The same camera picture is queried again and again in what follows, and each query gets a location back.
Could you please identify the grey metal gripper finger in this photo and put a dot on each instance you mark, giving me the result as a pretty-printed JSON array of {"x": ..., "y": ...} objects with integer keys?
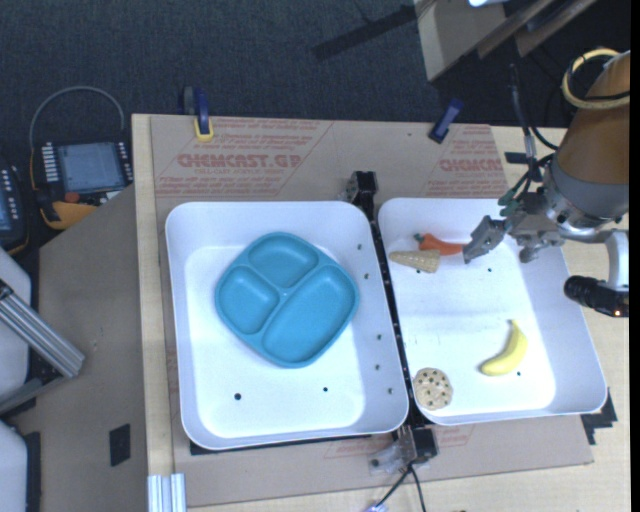
[
  {"x": 484, "y": 239},
  {"x": 533, "y": 251}
]

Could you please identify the black cylinder on white bracket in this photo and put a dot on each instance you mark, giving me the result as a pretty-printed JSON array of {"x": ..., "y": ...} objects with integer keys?
[{"x": 595, "y": 292}]

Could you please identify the thin black rod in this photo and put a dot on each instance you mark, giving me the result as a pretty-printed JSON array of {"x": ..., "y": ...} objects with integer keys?
[{"x": 391, "y": 300}]

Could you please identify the orange carrot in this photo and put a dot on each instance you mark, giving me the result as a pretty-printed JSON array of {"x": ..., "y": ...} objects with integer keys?
[{"x": 440, "y": 244}]

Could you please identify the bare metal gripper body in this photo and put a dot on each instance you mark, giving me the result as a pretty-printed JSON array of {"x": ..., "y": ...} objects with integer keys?
[{"x": 537, "y": 222}]

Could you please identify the white plastic tray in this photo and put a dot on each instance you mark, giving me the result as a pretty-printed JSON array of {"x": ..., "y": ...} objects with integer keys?
[
  {"x": 465, "y": 310},
  {"x": 280, "y": 400}
]

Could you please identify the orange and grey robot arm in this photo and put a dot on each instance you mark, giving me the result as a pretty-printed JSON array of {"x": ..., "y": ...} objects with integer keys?
[{"x": 595, "y": 145}]

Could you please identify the brown cardboard board red print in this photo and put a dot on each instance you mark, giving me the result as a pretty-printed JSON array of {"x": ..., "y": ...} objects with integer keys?
[{"x": 300, "y": 155}]

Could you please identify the blue divided plate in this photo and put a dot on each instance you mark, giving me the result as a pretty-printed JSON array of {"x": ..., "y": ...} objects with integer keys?
[{"x": 287, "y": 300}]

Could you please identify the beige chocolate chip biscuit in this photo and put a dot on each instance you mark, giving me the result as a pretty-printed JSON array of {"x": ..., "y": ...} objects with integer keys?
[{"x": 433, "y": 389}]

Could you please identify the yellow banana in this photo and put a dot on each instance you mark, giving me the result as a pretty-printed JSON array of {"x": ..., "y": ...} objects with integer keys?
[{"x": 512, "y": 352}]

